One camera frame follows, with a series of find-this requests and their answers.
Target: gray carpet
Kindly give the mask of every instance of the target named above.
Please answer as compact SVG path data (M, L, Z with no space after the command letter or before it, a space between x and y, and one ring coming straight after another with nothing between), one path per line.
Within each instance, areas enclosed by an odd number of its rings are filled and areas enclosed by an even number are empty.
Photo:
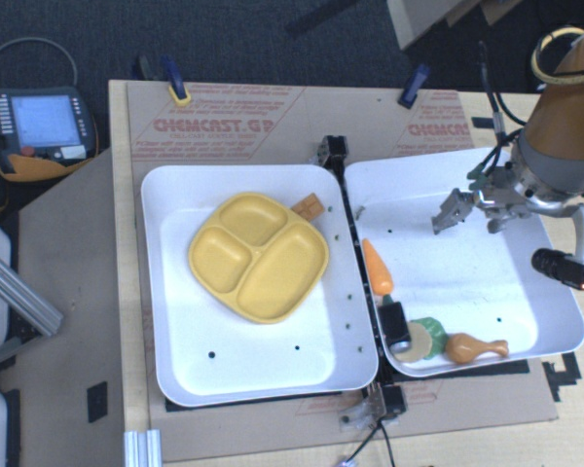
M0 45L42 36L72 53L104 143L107 82L130 78L141 53L159 73L170 54L187 81L400 88L424 62L427 87L480 90L485 40L500 89L533 91L532 48L568 23L584 27L584 0L526 0L493 27L479 9L453 28L437 24L402 52L385 0L0 0ZM0 54L0 87L70 82L68 61L51 47Z

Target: black object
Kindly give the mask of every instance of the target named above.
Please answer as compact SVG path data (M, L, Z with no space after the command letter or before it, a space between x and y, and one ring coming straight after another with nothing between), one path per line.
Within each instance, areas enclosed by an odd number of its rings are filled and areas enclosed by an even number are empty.
M87 389L89 423L108 414L108 382L103 381Z
M0 89L0 168L14 172L8 156L17 154L65 166L94 156L95 126L74 87Z
M7 402L7 459L6 467L19 467L21 451L21 398L19 389L3 394Z
M584 291L584 264L575 261L573 255L541 248L532 255L531 262L536 271Z
M357 6L361 1L363 0L329 0L310 13L287 24L285 30L292 38L299 38L327 20Z
M160 80L160 77L154 74L147 55L139 54L134 60L132 65L132 79L141 82Z
M402 387L396 384L386 384L381 387L385 402L385 417L396 417L407 411L405 394Z
M553 363L543 362L543 369L545 369L550 391L552 391L554 401L557 403L561 401L560 387L562 385L575 385L577 380L582 378L580 369L577 366L575 353L564 353L563 362L565 363L563 372L556 372Z
M338 181L344 183L344 160L348 156L348 144L345 136L327 135L318 148L318 164L331 169Z
M403 342L411 342L405 312L400 302L379 306L379 319L387 347Z
M479 116L473 116L471 119L471 123L474 125L475 128L494 129L493 118L482 118Z

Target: black bracket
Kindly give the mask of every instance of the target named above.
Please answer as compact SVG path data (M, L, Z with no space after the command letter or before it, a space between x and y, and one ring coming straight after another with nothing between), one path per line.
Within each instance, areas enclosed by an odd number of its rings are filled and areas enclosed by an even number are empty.
M89 424L108 414L108 382L103 381L87 389Z
M327 135L320 142L320 147L318 147L318 165L333 171L340 187L345 185L344 160L347 156L348 144L346 137Z
M481 118L479 116L474 116L471 119L471 123L475 128L494 129L493 118Z
M7 402L7 458L6 467L19 467L21 451L21 398L19 389L3 394Z
M553 363L543 362L545 376L547 376L547 382L556 403L561 401L560 388L562 385L575 385L582 378L575 353L563 353L562 356L565 369L561 372L556 371Z
M381 387L385 401L385 416L394 418L407 411L407 402L402 386L398 384L384 384Z

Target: orange carrot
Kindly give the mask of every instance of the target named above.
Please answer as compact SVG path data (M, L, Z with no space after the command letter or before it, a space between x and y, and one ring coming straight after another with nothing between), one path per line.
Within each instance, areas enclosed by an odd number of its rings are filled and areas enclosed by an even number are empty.
M370 240L364 238L361 241L363 256L366 262L366 270L370 277L370 287L377 296L391 294L393 290L393 280L387 266L379 256Z

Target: divided plate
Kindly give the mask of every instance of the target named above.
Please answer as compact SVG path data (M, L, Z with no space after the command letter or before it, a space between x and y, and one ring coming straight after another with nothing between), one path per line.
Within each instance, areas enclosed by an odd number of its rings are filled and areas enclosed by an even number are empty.
M191 243L191 271L215 298L258 323L280 322L326 269L327 243L274 199L242 193L222 204Z

